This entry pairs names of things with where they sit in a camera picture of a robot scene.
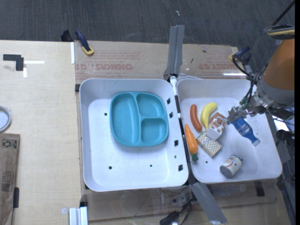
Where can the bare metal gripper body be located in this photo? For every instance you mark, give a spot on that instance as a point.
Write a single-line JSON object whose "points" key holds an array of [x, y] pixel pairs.
{"points": [[260, 103]]}

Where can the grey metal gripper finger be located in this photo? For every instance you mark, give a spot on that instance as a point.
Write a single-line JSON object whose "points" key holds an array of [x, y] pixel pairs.
{"points": [[231, 116], [240, 115]]}

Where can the blue bottle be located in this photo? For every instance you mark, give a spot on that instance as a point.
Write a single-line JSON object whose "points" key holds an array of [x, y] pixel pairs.
{"points": [[245, 130]]}

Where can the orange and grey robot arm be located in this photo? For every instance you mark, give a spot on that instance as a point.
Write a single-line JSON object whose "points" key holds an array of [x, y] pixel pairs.
{"points": [[281, 64]]}

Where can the white and orange carton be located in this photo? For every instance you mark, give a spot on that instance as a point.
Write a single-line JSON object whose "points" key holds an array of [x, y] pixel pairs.
{"points": [[215, 128]]}

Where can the yellow banana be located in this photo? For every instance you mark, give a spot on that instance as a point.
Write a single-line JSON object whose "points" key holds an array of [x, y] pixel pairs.
{"points": [[206, 114]]}

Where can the white plastic tray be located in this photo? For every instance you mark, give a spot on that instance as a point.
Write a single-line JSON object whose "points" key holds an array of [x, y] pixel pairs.
{"points": [[234, 149], [131, 167]]}

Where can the orange sausage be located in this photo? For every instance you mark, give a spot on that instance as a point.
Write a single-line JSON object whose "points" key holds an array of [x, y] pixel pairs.
{"points": [[195, 117]]}

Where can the yellow patterned packet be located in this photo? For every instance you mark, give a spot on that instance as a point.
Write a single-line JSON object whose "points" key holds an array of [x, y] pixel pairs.
{"points": [[209, 145]]}

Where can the orange carrot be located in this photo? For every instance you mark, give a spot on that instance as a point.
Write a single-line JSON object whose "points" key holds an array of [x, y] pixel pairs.
{"points": [[191, 139]]}

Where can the white can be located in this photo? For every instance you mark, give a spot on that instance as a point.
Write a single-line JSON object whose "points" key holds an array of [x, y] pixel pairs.
{"points": [[232, 166]]}

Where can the brown cardboard board red print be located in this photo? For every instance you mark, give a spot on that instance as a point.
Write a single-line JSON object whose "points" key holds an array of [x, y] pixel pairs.
{"points": [[140, 62]]}

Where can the blue divided plate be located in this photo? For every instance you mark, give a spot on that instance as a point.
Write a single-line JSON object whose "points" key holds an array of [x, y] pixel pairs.
{"points": [[124, 118]]}

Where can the brown paper envelope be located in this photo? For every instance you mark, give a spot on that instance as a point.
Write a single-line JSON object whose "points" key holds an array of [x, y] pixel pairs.
{"points": [[8, 172]]}

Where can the black cylinder on white bracket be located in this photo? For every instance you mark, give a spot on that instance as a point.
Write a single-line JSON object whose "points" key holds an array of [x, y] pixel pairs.
{"points": [[284, 136]]}

